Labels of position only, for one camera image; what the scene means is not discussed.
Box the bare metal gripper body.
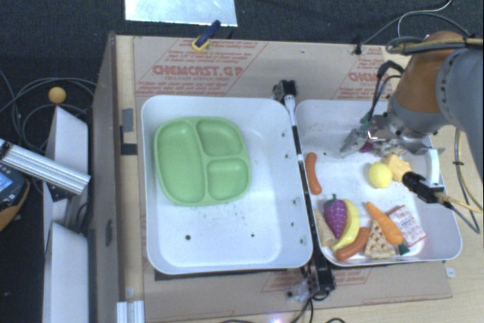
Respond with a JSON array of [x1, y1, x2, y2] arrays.
[[365, 113, 435, 157]]

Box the orange ball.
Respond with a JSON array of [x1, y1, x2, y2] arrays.
[[48, 85, 68, 104]]

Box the black cylinder on white bracket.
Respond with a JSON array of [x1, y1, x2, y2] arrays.
[[401, 147, 449, 204]]

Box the brown cardboard board red print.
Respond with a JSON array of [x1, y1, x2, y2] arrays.
[[132, 36, 453, 323]]

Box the tan pizza slice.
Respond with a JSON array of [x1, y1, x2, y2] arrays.
[[364, 219, 397, 260]]

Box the green divided plate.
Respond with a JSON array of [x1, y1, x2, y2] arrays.
[[153, 116, 253, 207]]

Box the black block with thin wires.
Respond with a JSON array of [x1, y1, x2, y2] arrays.
[[273, 79, 300, 102], [306, 259, 337, 295]]

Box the red and white packet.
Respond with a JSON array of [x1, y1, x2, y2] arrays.
[[388, 204, 427, 248]]

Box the orange carrot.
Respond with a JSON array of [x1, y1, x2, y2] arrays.
[[365, 201, 411, 256]]

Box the yellow banana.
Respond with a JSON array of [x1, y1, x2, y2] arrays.
[[331, 198, 361, 253]]

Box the thin black and white rod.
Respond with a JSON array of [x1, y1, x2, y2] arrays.
[[284, 94, 323, 277]]

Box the white plastic tray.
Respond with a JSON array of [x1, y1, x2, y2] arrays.
[[140, 94, 315, 275], [294, 98, 464, 268]]

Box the beige ice cream cone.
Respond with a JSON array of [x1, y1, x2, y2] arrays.
[[314, 208, 337, 248]]

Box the orange sausage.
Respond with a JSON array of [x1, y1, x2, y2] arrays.
[[305, 151, 324, 196], [334, 226, 371, 262]]

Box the purple grapes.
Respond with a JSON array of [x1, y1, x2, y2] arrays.
[[322, 194, 349, 240]]

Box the yellow lemon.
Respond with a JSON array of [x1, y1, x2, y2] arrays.
[[368, 161, 394, 190]]

